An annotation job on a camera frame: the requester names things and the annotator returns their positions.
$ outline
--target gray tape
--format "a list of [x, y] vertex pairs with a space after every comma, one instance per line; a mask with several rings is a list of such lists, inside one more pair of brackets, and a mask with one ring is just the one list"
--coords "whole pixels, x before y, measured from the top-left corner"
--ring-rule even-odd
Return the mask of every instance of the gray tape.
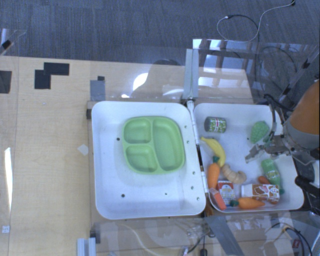
[[90, 100], [93, 102], [101, 102], [106, 100], [106, 83], [105, 81], [90, 81]]
[[244, 256], [234, 234], [227, 225], [226, 218], [223, 216], [210, 216], [204, 218], [210, 229], [215, 234], [221, 247], [227, 255]]

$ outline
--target toy banana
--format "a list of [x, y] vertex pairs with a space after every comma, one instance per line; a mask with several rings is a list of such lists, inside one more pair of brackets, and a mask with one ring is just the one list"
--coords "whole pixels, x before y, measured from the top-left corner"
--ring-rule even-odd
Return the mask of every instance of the toy banana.
[[220, 167], [224, 166], [226, 162], [226, 153], [224, 148], [221, 146], [221, 144], [214, 138], [200, 138], [202, 141], [204, 141], [214, 152], [214, 154], [219, 157], [218, 165]]

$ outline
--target green divided plate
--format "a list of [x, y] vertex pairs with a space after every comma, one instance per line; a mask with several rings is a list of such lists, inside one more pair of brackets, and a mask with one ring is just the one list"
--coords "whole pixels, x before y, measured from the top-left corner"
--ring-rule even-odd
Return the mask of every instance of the green divided plate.
[[134, 117], [122, 128], [127, 165], [140, 174], [164, 174], [185, 163], [185, 148], [178, 125], [162, 116]]

